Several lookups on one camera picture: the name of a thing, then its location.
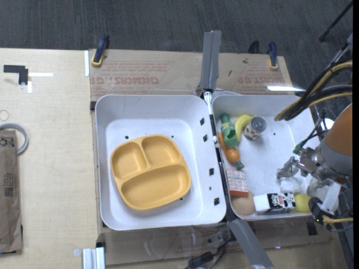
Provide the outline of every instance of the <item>brown paper bag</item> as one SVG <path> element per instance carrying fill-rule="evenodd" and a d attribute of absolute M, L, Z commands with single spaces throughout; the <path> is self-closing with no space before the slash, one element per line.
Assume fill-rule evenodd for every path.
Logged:
<path fill-rule="evenodd" d="M 22 247 L 16 131 L 0 131 L 0 252 Z"/>

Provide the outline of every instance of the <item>green bottle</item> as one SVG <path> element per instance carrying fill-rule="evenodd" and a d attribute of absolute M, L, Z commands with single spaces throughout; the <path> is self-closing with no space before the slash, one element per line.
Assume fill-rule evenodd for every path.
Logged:
<path fill-rule="evenodd" d="M 236 136 L 236 128 L 229 119 L 229 114 L 223 113 L 220 115 L 220 120 L 222 121 L 222 126 L 220 130 L 222 131 L 223 141 L 227 147 L 235 147 L 238 144 L 238 139 Z"/>

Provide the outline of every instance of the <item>yellow divided plate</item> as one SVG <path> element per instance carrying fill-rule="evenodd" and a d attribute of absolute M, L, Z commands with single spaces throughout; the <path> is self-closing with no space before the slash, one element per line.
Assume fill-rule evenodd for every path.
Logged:
<path fill-rule="evenodd" d="M 180 150 L 172 139 L 161 134 L 117 146 L 110 164 L 120 195 L 133 209 L 169 204 L 191 187 L 191 175 Z"/>

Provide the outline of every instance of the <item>metal ring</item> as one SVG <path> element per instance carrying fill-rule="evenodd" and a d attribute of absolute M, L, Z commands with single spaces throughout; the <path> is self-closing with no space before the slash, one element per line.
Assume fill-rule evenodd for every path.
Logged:
<path fill-rule="evenodd" d="M 21 155 L 27 149 L 27 146 L 29 145 L 29 135 L 27 134 L 25 129 L 21 125 L 19 125 L 18 123 L 3 123 L 3 124 L 0 124 L 0 130 L 6 129 L 6 128 L 17 129 L 18 131 L 20 131 L 24 135 L 25 142 L 16 152 L 17 155 Z"/>
<path fill-rule="evenodd" d="M 6 117 L 5 119 L 2 119 L 2 118 L 1 118 L 1 113 L 2 113 L 2 112 L 4 112 L 4 113 L 7 114 L 7 117 Z M 9 118 L 9 116 L 10 116 L 10 115 L 9 115 L 9 112 L 8 112 L 7 110 L 0 110 L 0 120 L 1 120 L 1 121 L 3 121 L 3 122 L 7 121 L 7 119 Z"/>

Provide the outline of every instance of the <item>banana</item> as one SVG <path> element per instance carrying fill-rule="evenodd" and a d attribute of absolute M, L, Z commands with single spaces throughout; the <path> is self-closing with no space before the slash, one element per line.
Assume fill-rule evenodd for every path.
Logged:
<path fill-rule="evenodd" d="M 246 125 L 249 124 L 249 122 L 251 121 L 252 118 L 253 117 L 248 114 L 243 114 L 243 115 L 239 116 L 234 121 L 233 125 L 236 128 L 236 136 L 237 136 L 238 142 L 240 141 L 243 129 L 245 128 Z"/>

